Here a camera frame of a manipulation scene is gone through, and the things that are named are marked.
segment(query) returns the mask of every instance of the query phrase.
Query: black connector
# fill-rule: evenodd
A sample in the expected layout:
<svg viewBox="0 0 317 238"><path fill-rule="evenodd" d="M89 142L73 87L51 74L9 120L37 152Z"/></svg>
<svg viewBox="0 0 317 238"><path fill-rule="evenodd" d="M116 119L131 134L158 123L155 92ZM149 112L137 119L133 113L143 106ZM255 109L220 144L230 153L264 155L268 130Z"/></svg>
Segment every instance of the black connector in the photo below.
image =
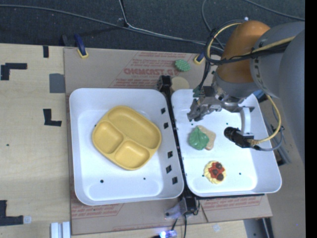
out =
<svg viewBox="0 0 317 238"><path fill-rule="evenodd" d="M241 132L237 128L227 127L224 130L224 136L228 138L230 141L234 142L236 145L240 146L241 148L248 148L251 147L251 144L248 142L248 139L254 139L253 135L245 136L240 134Z"/></svg>

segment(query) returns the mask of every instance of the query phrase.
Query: toy pizza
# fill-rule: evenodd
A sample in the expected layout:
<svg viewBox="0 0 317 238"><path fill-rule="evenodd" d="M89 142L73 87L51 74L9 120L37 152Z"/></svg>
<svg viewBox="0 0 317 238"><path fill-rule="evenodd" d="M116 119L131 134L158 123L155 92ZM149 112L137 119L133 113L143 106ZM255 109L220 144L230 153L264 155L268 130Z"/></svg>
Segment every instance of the toy pizza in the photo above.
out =
<svg viewBox="0 0 317 238"><path fill-rule="evenodd" d="M218 161L210 161L205 165L204 176L212 183L219 184L226 178L226 170Z"/></svg>

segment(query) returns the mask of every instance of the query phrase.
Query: yellow plate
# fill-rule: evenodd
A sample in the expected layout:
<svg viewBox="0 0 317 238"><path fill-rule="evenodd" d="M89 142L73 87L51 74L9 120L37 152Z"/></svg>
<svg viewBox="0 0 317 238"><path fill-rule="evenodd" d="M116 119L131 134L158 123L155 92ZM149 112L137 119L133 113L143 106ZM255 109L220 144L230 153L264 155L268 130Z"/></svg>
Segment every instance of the yellow plate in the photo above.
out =
<svg viewBox="0 0 317 238"><path fill-rule="evenodd" d="M127 170L141 168L161 144L159 128L127 106L116 106L97 123L94 146L109 160Z"/></svg>

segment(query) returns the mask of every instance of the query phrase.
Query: black tape piece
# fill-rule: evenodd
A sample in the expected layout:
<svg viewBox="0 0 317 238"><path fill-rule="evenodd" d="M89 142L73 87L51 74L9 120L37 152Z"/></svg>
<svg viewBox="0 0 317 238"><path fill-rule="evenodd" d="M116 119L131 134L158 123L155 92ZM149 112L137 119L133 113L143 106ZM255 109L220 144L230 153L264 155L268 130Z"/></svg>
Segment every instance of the black tape piece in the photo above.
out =
<svg viewBox="0 0 317 238"><path fill-rule="evenodd" d="M43 57L49 58L49 47L48 46L43 46Z"/></svg>
<svg viewBox="0 0 317 238"><path fill-rule="evenodd" d="M61 121L52 121L52 110L51 109L43 109L44 113L44 125L50 126L61 126Z"/></svg>
<svg viewBox="0 0 317 238"><path fill-rule="evenodd" d="M5 65L1 65L1 75L0 80L9 80L10 70L11 69L27 69L27 63L5 63Z"/></svg>
<svg viewBox="0 0 317 238"><path fill-rule="evenodd" d="M0 200L0 226L13 226L23 224L23 215L17 217L8 217L6 215L7 200Z"/></svg>
<svg viewBox="0 0 317 238"><path fill-rule="evenodd" d="M50 74L50 93L65 93L64 75L59 73Z"/></svg>

